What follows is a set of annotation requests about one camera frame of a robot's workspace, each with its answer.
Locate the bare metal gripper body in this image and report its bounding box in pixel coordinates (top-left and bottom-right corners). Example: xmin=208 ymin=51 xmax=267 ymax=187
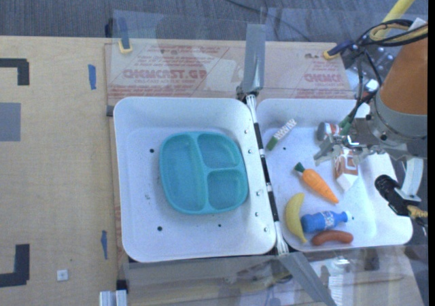
xmin=334 ymin=116 xmax=411 ymax=160

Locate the red and white small can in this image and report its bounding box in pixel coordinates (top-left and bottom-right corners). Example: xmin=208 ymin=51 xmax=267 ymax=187
xmin=317 ymin=122 xmax=343 ymax=142

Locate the white and orange carton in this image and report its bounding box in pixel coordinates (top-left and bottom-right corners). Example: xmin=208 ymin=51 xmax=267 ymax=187
xmin=332 ymin=147 xmax=362 ymax=193

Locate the orange carrot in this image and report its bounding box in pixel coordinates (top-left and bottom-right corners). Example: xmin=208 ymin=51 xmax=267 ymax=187
xmin=294 ymin=162 xmax=340 ymax=205

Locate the green and white packet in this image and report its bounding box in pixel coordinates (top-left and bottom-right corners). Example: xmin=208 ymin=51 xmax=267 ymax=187
xmin=265 ymin=118 xmax=298 ymax=152

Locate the white plastic tray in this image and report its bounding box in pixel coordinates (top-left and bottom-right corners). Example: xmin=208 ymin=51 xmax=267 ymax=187
xmin=255 ymin=98 xmax=414 ymax=253
xmin=112 ymin=96 xmax=277 ymax=263

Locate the blue bottle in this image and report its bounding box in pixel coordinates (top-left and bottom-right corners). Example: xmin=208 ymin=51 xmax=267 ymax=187
xmin=300 ymin=210 xmax=355 ymax=234

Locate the yellow banana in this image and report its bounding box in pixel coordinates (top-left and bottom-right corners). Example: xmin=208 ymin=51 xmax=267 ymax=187
xmin=284 ymin=192 xmax=309 ymax=244

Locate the brown sausage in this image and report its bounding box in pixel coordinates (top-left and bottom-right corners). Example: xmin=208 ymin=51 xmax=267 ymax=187
xmin=311 ymin=230 xmax=354 ymax=247

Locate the blue divided plate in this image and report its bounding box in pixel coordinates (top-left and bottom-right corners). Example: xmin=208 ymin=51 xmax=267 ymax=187
xmin=158 ymin=131 xmax=249 ymax=216

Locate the brown cardboard board red print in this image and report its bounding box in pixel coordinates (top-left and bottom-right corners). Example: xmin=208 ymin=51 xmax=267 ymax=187
xmin=103 ymin=38 xmax=361 ymax=285

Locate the black cylinder on white bracket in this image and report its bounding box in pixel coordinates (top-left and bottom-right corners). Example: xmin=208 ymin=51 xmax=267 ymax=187
xmin=374 ymin=156 xmax=425 ymax=217

